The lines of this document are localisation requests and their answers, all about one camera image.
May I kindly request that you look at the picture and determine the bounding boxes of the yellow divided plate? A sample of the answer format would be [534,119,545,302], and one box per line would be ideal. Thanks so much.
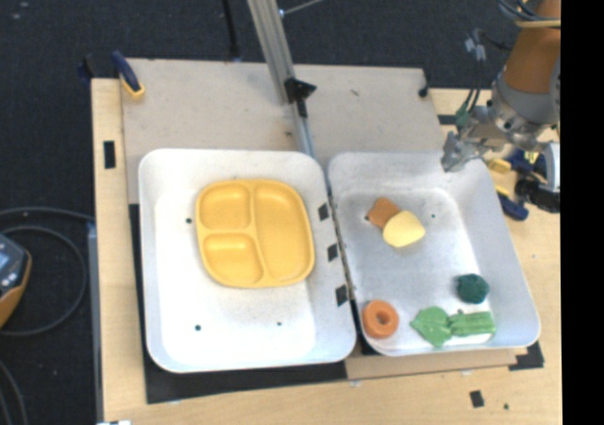
[193,178,317,291]

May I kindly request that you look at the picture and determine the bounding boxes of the pale yellow rounded toy food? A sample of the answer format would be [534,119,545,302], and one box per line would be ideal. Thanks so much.
[381,210,428,250]

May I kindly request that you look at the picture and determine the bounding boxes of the white plastic tray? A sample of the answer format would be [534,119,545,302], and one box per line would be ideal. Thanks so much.
[137,147,358,374]
[326,149,543,359]

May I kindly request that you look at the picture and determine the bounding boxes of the orange-brown toy bread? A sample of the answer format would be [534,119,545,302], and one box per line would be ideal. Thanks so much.
[366,196,403,231]

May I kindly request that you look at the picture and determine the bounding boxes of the orange toy doughnut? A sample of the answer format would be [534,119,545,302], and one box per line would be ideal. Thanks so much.
[361,298,401,340]

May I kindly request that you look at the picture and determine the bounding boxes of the brown cardboard board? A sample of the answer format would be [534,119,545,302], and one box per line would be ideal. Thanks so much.
[117,58,520,381]

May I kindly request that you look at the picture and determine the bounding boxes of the black cylinder on white bracket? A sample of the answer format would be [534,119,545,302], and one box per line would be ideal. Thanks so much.
[513,141,562,214]

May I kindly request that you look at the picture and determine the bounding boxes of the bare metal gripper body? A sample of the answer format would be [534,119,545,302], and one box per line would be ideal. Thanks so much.
[456,105,548,154]

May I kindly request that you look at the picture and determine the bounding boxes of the dark green toy broccoli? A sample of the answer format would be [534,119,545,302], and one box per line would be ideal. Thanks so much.
[455,272,492,306]

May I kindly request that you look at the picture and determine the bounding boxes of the light green toy leafy vegetable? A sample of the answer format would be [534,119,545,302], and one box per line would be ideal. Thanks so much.
[409,305,498,349]

